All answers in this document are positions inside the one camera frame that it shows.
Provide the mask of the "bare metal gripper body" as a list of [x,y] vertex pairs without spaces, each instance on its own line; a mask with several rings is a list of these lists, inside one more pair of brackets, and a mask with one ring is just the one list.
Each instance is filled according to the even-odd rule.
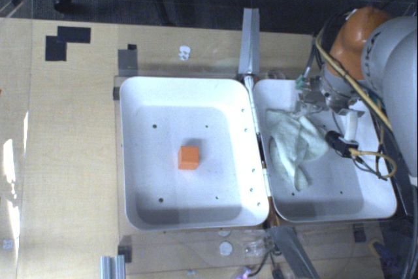
[[318,76],[315,78],[307,78],[304,81],[300,100],[320,110],[329,110],[325,96],[321,93],[321,81]]

